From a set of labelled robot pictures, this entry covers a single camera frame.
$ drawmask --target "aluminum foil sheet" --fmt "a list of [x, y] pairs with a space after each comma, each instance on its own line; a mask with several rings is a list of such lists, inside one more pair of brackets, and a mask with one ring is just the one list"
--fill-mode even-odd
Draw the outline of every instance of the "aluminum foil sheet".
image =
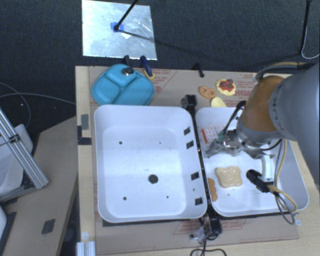
[[130, 4], [82, 0], [83, 55], [157, 60], [150, 6], [135, 5], [118, 32], [113, 30]]

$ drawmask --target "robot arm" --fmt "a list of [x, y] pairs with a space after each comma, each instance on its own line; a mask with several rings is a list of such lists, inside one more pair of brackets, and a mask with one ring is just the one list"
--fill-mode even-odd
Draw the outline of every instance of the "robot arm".
[[[226, 137], [227, 141], [235, 138], [237, 147], [252, 157], [273, 139], [297, 141], [319, 190], [319, 63], [286, 79], [273, 75], [260, 80], [245, 104], [236, 131]], [[226, 140], [217, 139], [207, 156], [218, 153], [225, 144]]]

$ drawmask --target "black stand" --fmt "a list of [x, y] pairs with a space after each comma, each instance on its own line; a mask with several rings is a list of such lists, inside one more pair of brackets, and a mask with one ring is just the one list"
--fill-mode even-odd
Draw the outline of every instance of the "black stand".
[[306, 6], [305, 6], [305, 14], [304, 14], [304, 22], [303, 22], [302, 39], [301, 39], [301, 45], [300, 45], [300, 53], [302, 53], [305, 47], [305, 40], [307, 35], [307, 24], [308, 24], [309, 9], [310, 9], [311, 2], [312, 0], [305, 0]]
[[120, 21], [118, 22], [118, 24], [113, 27], [113, 30], [114, 30], [114, 31], [119, 31], [119, 27], [120, 27], [121, 23], [125, 20], [125, 18], [128, 16], [128, 14], [130, 13], [130, 11], [132, 10], [132, 8], [136, 5], [136, 3], [137, 3], [138, 1], [139, 1], [139, 0], [134, 0], [134, 1], [133, 1], [133, 3], [132, 3], [131, 6], [129, 7], [129, 9], [126, 11], [126, 13], [123, 15], [123, 17], [120, 19]]

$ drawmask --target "dark floor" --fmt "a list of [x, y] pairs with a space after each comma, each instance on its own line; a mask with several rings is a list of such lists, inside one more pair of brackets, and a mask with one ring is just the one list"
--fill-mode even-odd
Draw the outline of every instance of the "dark floor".
[[[114, 0], [131, 3], [131, 0]], [[299, 55], [305, 0], [140, 0], [150, 5], [157, 61], [153, 68], [256, 72], [282, 61], [319, 62]], [[310, 5], [307, 56], [319, 53], [320, 1]], [[75, 102], [75, 66], [110, 66], [119, 59], [82, 56], [81, 0], [0, 1], [0, 82], [19, 92]], [[139, 62], [133, 61], [133, 67]], [[11, 91], [0, 85], [0, 97]], [[26, 96], [40, 132], [76, 114], [74, 105]], [[12, 124], [27, 123], [26, 104], [0, 98]]]

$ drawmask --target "toy pretzel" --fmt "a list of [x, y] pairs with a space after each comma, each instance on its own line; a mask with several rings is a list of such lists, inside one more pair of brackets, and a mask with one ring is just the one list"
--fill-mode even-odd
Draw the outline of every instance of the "toy pretzel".
[[207, 99], [213, 99], [217, 94], [214, 89], [208, 88], [206, 86], [200, 86], [199, 93], [201, 94], [201, 96]]

